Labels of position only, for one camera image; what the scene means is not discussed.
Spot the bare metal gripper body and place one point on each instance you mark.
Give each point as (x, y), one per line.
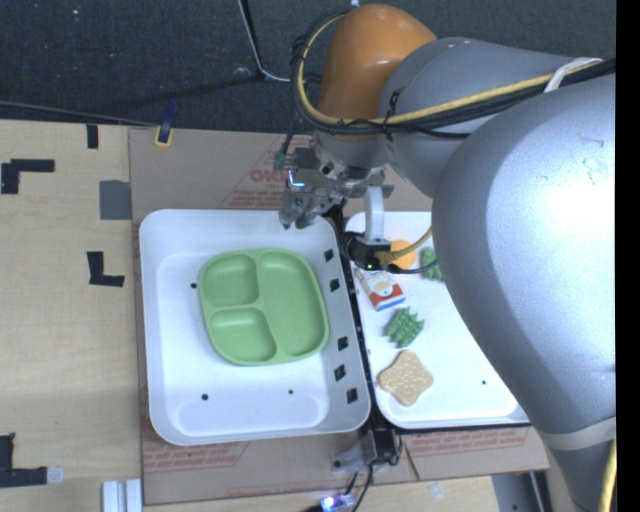
(320, 182)

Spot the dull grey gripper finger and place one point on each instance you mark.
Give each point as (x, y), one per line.
(317, 207)
(290, 212)

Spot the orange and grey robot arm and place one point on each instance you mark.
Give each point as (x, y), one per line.
(525, 210)

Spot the green divided plate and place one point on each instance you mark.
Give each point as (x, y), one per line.
(290, 305)

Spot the orange round toy fruit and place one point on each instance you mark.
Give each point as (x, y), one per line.
(406, 256)

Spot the brown cardboard board, red print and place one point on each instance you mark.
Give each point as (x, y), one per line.
(200, 165)

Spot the white red and blue carton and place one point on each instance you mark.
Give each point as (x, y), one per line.
(385, 295)

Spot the green toy broccoli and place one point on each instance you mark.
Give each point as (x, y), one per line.
(431, 267)

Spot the green textured toy vegetable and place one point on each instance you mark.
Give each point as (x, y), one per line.
(404, 327)

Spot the white plastic tray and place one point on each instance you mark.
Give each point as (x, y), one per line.
(250, 400)
(450, 350)

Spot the beige toy bread slice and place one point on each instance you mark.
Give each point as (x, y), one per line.
(405, 379)

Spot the black cylinder on white bracket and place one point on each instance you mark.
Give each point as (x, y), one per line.
(374, 212)

